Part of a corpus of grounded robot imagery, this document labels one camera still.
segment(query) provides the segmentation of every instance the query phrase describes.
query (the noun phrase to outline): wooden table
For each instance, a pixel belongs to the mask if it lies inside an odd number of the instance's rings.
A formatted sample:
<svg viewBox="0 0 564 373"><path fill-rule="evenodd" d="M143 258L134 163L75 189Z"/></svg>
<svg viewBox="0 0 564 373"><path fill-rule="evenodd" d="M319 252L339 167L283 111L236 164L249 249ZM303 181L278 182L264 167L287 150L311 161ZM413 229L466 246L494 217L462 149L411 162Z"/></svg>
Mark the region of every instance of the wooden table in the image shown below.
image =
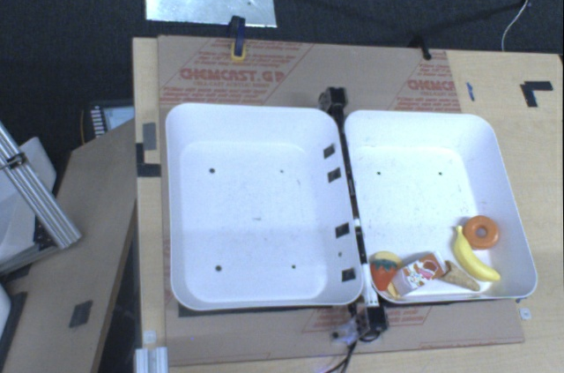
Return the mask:
<svg viewBox="0 0 564 373"><path fill-rule="evenodd" d="M133 139L126 123L72 153L57 201L82 238L5 285L26 300L4 373L98 372L135 227Z"/></svg>
<svg viewBox="0 0 564 373"><path fill-rule="evenodd" d="M158 81L157 45L136 40L137 142L144 120L159 120L155 102ZM523 344L422 350L352 357L353 372L561 371L564 365L564 288L562 284L562 62L558 56L449 51L448 59L464 113L482 116L498 137L523 227L538 271L535 293L519 304L524 319ZM529 107L521 85L550 82L551 92L533 93ZM159 162L158 148L145 152L145 162ZM151 177L137 182L138 193L158 196ZM162 234L159 198L139 207L142 329L154 330L164 345ZM237 362L174 367L171 373L325 371L340 358L317 357L267 362Z"/></svg>

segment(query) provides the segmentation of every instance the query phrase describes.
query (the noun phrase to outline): blue tape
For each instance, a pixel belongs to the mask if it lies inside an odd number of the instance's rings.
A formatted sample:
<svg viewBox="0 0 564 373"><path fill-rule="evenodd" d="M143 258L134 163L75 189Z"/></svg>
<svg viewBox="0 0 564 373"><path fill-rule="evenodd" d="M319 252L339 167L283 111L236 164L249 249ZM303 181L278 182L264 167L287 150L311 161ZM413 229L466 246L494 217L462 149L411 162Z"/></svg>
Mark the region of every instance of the blue tape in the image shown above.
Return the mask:
<svg viewBox="0 0 564 373"><path fill-rule="evenodd" d="M474 101L474 92L472 91L474 88L472 88L472 85L468 81L466 82L466 87L468 88L468 94L470 95L470 99Z"/></svg>

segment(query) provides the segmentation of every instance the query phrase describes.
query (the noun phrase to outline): tray hinge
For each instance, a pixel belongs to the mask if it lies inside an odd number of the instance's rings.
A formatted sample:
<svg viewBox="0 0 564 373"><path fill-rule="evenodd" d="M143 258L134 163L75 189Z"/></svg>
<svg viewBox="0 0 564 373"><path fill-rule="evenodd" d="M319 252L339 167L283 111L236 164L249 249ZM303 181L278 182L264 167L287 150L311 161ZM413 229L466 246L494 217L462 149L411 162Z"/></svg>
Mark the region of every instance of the tray hinge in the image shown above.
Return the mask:
<svg viewBox="0 0 564 373"><path fill-rule="evenodd" d="M328 113L329 116L331 116L337 123L341 149L343 151L346 181L348 183L349 197L351 199L352 216L354 217L354 234L356 235L356 243L359 249L362 273L365 277L362 296L367 308L372 309L368 314L368 325L370 330L371 332L380 333L388 328L388 320L383 306L381 306L380 298L372 287L372 281L369 280L371 277L370 265L368 264L364 235L360 224L359 205L356 199L356 191L354 189L353 168L351 167L351 158L349 156L349 149L345 135L345 106L347 103L346 90L343 87L328 87L325 92L319 96L317 107Z"/></svg>

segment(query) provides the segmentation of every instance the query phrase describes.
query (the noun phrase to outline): toy food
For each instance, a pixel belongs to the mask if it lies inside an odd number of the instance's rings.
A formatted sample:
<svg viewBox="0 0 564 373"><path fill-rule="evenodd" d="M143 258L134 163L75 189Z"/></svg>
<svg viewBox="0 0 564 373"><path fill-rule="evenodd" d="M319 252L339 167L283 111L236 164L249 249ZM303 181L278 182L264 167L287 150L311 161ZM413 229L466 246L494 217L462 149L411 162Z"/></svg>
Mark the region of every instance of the toy food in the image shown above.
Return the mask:
<svg viewBox="0 0 564 373"><path fill-rule="evenodd" d="M429 281L444 276L447 266L438 252L427 254L412 264L404 266L391 280L400 295L406 295Z"/></svg>
<svg viewBox="0 0 564 373"><path fill-rule="evenodd" d="M463 234L468 243L475 250L487 250L494 246L500 239L500 230L497 224L487 216L474 216L464 224Z"/></svg>
<svg viewBox="0 0 564 373"><path fill-rule="evenodd" d="M370 273L376 288L381 292L388 289L391 279L396 275L397 263L385 258L378 258L370 263Z"/></svg>
<svg viewBox="0 0 564 373"><path fill-rule="evenodd" d="M468 274L462 271L458 266L453 264L450 260L446 261L449 271L441 277L441 280L449 284L458 285L459 287L468 288L474 292L479 291L479 283L471 278Z"/></svg>
<svg viewBox="0 0 564 373"><path fill-rule="evenodd" d="M474 278L488 281L501 279L498 272L476 257L471 245L463 234L462 226L456 227L456 240L453 251L458 263Z"/></svg>
<svg viewBox="0 0 564 373"><path fill-rule="evenodd" d="M378 266L380 266L380 261L381 260L388 260L390 262L393 262L396 264L393 273L387 274L387 273L382 273L382 269L385 271L385 265L382 265L383 268L380 270L380 272L378 272ZM370 256L369 258L369 262L370 262L370 272L372 275L372 281L374 282L376 288L379 291L387 291L388 293L390 293L390 295L392 295L394 298L398 298L399 297L399 293L397 292L396 288L393 286L393 284L390 282L391 278L396 274L397 270L400 269L402 266L404 266L404 262L402 262L402 259L397 256L396 254L394 254L393 252L389 252L388 250L380 250L378 252L376 252L375 254L373 254L372 256ZM388 286L386 288L384 288L384 281L388 280Z"/></svg>

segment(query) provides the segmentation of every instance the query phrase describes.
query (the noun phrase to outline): banana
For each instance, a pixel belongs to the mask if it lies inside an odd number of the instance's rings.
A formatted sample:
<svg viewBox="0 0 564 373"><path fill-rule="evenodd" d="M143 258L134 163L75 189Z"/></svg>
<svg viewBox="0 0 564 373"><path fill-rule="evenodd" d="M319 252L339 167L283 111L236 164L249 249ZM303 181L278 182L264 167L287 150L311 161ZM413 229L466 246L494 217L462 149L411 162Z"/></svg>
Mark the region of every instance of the banana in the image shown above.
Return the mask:
<svg viewBox="0 0 564 373"><path fill-rule="evenodd" d="M455 257L458 263L478 280L496 281L501 276L492 267L484 264L476 257L471 245L462 233L462 226L456 227L456 240L454 247Z"/></svg>

